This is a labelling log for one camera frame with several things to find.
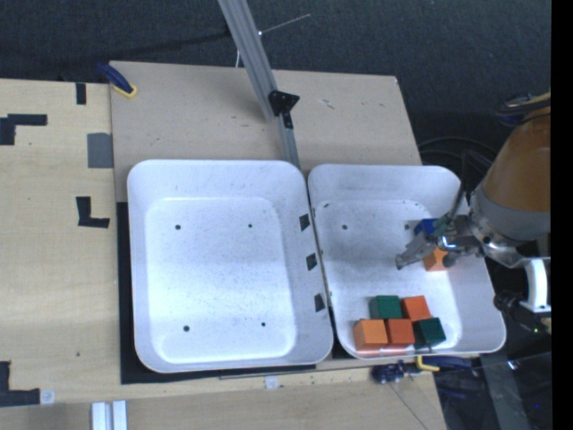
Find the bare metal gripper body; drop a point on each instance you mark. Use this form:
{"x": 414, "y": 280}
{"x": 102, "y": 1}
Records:
{"x": 474, "y": 241}

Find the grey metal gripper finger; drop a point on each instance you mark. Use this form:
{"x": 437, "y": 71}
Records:
{"x": 414, "y": 253}
{"x": 450, "y": 259}

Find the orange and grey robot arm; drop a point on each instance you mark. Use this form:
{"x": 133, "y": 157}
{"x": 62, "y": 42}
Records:
{"x": 519, "y": 182}

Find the orange cube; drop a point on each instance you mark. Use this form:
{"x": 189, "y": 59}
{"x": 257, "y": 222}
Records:
{"x": 370, "y": 334}
{"x": 434, "y": 261}
{"x": 400, "y": 331}
{"x": 416, "y": 307}

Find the blue cube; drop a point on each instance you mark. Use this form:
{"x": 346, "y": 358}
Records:
{"x": 425, "y": 226}

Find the white plastic tray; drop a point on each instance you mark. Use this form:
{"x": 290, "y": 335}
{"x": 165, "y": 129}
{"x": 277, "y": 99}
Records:
{"x": 215, "y": 276}
{"x": 371, "y": 258}

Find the green cube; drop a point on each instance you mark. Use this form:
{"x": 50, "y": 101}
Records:
{"x": 385, "y": 306}
{"x": 430, "y": 331}

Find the pale wood board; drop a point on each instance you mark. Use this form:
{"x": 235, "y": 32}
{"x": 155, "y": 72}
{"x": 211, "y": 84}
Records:
{"x": 201, "y": 114}

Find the black cylinder on white bracket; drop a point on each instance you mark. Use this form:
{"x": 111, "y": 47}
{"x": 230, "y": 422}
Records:
{"x": 535, "y": 285}

